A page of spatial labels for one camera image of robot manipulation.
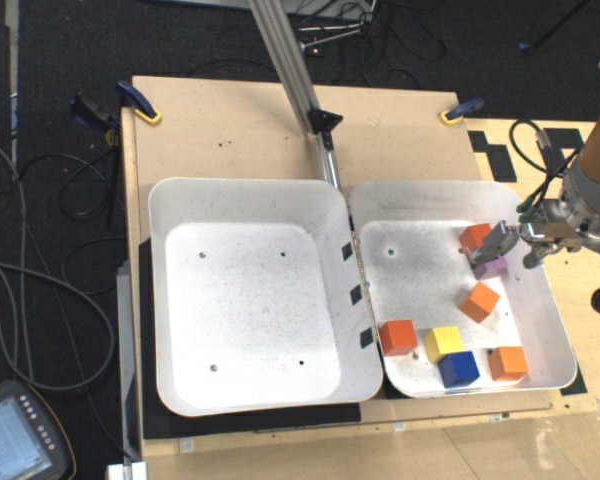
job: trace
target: cube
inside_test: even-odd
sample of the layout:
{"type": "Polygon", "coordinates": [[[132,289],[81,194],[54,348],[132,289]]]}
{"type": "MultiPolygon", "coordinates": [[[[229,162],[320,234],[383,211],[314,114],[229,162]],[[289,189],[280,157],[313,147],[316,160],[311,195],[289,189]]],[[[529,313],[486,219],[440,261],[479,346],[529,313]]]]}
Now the cube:
{"type": "Polygon", "coordinates": [[[447,354],[464,351],[460,331],[458,331],[455,325],[434,327],[431,329],[424,337],[424,346],[427,350],[429,361],[434,364],[447,354]]]}
{"type": "Polygon", "coordinates": [[[522,347],[498,347],[488,357],[494,381],[514,381],[529,372],[522,347]]]}
{"type": "Polygon", "coordinates": [[[390,320],[380,328],[380,344],[385,356],[403,356],[418,346],[411,320],[390,320]]]}
{"type": "Polygon", "coordinates": [[[473,352],[448,354],[438,362],[438,368],[447,389],[468,386],[480,377],[473,352]]]}
{"type": "Polygon", "coordinates": [[[473,275],[478,281],[498,277],[507,270],[507,260],[504,256],[498,256],[495,260],[487,261],[473,269],[473,275]]]}
{"type": "Polygon", "coordinates": [[[473,224],[467,226],[460,235],[460,244],[465,254],[468,255],[471,251],[482,246],[482,240],[485,236],[491,233],[491,224],[473,224]]]}
{"type": "Polygon", "coordinates": [[[493,313],[500,295],[482,281],[478,281],[458,308],[477,323],[482,322],[493,313]]]}

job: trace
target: orange block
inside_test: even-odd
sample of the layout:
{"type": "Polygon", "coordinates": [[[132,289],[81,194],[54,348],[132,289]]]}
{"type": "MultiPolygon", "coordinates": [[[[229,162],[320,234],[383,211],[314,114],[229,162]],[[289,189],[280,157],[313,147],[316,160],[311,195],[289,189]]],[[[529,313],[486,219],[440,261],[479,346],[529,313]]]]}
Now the orange block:
{"type": "Polygon", "coordinates": [[[418,346],[411,320],[389,320],[380,328],[380,344],[385,356],[403,356],[418,346]]]}
{"type": "Polygon", "coordinates": [[[474,224],[467,226],[460,235],[460,244],[466,252],[471,252],[482,245],[485,236],[491,233],[491,224],[474,224]]]}
{"type": "Polygon", "coordinates": [[[488,357],[491,377],[495,381],[511,381],[529,372],[522,347],[498,347],[488,357]]]}
{"type": "Polygon", "coordinates": [[[478,281],[458,308],[469,318],[480,323],[493,313],[500,295],[482,281],[478,281]]]}

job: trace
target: screen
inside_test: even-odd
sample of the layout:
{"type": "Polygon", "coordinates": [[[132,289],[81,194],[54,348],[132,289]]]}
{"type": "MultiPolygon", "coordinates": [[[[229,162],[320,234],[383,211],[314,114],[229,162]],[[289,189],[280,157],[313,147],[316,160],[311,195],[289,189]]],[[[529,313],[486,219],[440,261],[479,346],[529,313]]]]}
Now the screen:
{"type": "Polygon", "coordinates": [[[0,402],[0,480],[24,480],[50,467],[13,397],[0,402]]]}

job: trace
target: wooden table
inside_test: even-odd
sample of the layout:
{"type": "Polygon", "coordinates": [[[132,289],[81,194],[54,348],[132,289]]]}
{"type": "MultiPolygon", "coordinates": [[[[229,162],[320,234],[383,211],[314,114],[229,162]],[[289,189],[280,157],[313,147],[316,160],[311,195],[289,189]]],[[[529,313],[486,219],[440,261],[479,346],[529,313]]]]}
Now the wooden table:
{"type": "MultiPolygon", "coordinates": [[[[175,176],[307,179],[318,178],[319,170],[313,144],[300,135],[279,84],[151,77],[136,77],[133,84],[163,113],[156,127],[128,109],[122,115],[139,366],[138,246],[150,236],[147,198],[155,183],[175,176]]],[[[472,151],[467,130],[484,131],[491,144],[505,144],[512,123],[466,120],[443,126],[438,115],[457,105],[454,93],[321,86],[316,92],[323,108],[345,117],[334,132],[345,197],[352,186],[369,179],[492,179],[485,155],[472,151]]],[[[577,128],[583,138],[593,127],[593,123],[539,124],[577,128]]],[[[533,153],[530,130],[521,127],[519,141],[529,144],[533,153]]],[[[514,156],[513,161],[518,182],[511,188],[524,197],[542,179],[519,158],[514,156]]],[[[549,197],[558,189],[556,183],[549,197]]],[[[540,468],[566,475],[556,478],[571,478],[572,472],[582,474],[588,467],[591,478],[600,478],[600,460],[590,460],[582,452],[579,462],[572,458],[575,449],[584,446],[600,459],[600,318],[589,306],[591,294],[600,287],[600,256],[589,251],[564,253],[548,258],[545,270],[588,393],[567,398],[559,390],[521,391],[417,400],[387,400],[379,393],[361,404],[362,421],[357,425],[180,441],[142,439],[150,478],[330,479],[382,474],[402,479],[426,473],[428,478],[475,479],[484,478],[482,467],[497,469],[502,454],[509,452],[516,460],[533,459],[534,472],[540,468]],[[503,414],[506,421],[495,425],[503,414]],[[591,436],[582,443],[560,433],[562,428],[591,436]],[[532,436],[533,446],[527,442],[532,436]],[[476,440],[489,443],[488,450],[476,440]],[[194,451],[180,453],[185,448],[194,451]],[[565,454],[568,464],[558,464],[565,454]]],[[[509,468],[497,471],[499,478],[521,478],[509,468]]]]}

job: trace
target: yellow block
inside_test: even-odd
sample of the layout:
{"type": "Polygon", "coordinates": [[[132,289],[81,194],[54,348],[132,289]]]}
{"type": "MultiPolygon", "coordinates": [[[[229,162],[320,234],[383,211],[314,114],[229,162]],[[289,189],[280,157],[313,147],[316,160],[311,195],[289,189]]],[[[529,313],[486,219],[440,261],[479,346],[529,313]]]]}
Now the yellow block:
{"type": "Polygon", "coordinates": [[[447,354],[464,351],[460,331],[455,325],[431,329],[424,337],[424,346],[432,363],[437,363],[447,354]]]}

